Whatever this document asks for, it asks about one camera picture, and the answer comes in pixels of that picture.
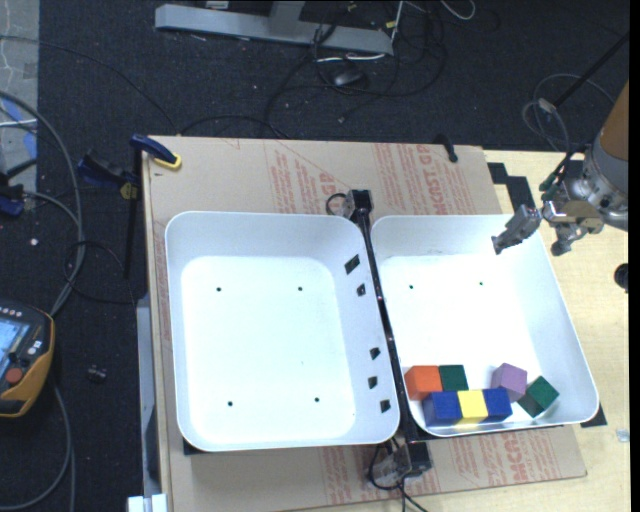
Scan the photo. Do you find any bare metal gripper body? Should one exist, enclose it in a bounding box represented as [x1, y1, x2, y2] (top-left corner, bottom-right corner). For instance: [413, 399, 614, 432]
[541, 172, 630, 234]

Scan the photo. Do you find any white plastic tray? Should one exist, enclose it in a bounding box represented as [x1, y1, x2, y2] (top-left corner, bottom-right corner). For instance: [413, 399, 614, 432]
[370, 213, 601, 439]
[163, 209, 403, 454]

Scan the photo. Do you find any purple cube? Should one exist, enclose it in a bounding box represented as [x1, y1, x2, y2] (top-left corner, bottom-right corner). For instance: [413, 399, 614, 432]
[489, 362, 529, 403]

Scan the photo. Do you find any thin black rod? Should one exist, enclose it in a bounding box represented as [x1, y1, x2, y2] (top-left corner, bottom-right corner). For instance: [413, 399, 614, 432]
[355, 208, 420, 447]

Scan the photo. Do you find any green cube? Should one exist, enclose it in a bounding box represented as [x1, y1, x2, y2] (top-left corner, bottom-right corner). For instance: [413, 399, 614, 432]
[438, 363, 471, 393]
[516, 375, 561, 419]

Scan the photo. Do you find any blue cube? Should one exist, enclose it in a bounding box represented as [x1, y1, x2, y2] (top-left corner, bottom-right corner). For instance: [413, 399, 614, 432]
[481, 386, 514, 422]
[421, 390, 463, 428]

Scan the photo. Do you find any orange cube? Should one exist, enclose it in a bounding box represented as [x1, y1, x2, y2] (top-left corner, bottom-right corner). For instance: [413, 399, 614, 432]
[403, 364, 445, 402]

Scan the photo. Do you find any yellow cube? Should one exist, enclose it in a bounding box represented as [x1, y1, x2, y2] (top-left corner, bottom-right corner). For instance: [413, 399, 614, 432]
[456, 388, 490, 426]

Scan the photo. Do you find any brown cardboard board red print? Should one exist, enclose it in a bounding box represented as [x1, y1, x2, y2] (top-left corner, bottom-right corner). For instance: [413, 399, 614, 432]
[143, 134, 589, 512]

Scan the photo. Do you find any black block with thin wires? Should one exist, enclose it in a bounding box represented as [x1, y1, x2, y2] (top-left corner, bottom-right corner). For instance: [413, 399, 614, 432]
[393, 440, 433, 477]
[343, 188, 374, 222]

